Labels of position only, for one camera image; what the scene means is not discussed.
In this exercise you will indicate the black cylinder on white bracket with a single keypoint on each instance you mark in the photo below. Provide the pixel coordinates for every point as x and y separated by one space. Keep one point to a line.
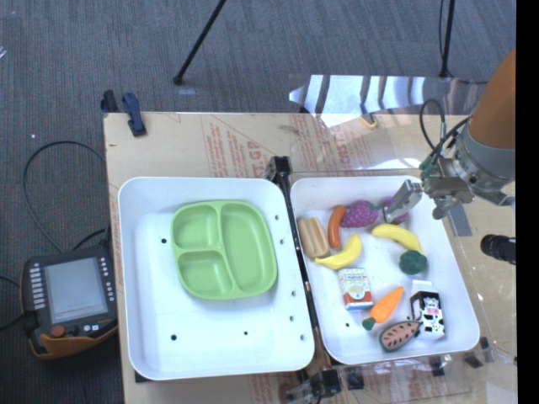
499 247

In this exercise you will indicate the white plastic tray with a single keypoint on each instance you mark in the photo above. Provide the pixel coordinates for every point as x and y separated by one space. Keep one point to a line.
387 276
219 335

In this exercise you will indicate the green broccoli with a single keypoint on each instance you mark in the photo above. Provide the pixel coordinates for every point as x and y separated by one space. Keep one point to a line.
412 262

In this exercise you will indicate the yellow banana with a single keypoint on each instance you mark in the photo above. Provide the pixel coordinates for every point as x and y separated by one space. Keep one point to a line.
345 256
398 235

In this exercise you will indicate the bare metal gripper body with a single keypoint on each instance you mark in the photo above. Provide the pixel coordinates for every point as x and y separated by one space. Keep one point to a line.
450 183

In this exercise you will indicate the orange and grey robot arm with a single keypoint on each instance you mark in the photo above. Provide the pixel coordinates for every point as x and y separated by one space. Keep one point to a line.
494 112

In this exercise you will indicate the brown cardboard board red print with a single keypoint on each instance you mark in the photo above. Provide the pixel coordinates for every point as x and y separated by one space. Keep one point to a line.
177 150

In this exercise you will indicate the orange carrot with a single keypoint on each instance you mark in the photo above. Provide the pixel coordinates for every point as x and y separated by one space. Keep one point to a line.
387 305

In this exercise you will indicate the orange sausage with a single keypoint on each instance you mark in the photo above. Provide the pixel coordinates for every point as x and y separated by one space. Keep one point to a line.
334 227

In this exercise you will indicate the black tripod stand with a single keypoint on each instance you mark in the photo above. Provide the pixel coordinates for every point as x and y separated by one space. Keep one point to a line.
449 28
178 79

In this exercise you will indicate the cow print milk carton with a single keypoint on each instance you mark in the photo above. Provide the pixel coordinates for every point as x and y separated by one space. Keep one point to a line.
430 309

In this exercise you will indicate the tan hot dog bun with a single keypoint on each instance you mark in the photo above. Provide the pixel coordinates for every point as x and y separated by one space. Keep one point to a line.
313 237

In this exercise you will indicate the watermelon slice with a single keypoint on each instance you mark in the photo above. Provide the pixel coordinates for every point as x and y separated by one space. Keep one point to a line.
398 336

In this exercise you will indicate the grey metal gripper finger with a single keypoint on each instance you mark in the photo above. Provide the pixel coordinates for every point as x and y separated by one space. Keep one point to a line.
406 198
444 206

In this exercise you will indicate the white and orange carton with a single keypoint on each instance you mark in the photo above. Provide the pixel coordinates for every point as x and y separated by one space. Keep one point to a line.
354 288

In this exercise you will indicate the green divided plate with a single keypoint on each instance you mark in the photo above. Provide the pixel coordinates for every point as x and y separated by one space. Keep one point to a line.
244 246

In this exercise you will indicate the purple grapes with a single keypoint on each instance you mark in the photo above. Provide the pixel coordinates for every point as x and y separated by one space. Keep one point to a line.
358 215
389 205

